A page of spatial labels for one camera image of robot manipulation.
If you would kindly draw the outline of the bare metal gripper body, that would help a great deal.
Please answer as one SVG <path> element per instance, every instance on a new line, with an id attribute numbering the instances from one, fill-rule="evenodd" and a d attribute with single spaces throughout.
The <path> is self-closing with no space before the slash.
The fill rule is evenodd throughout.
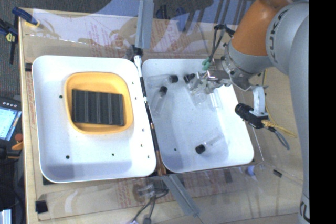
<path id="1" fill-rule="evenodd" d="M 263 68 L 241 67 L 231 59 L 206 59 L 206 90 L 233 84 L 243 91 L 251 91 L 256 86 L 249 79 L 262 71 Z"/>

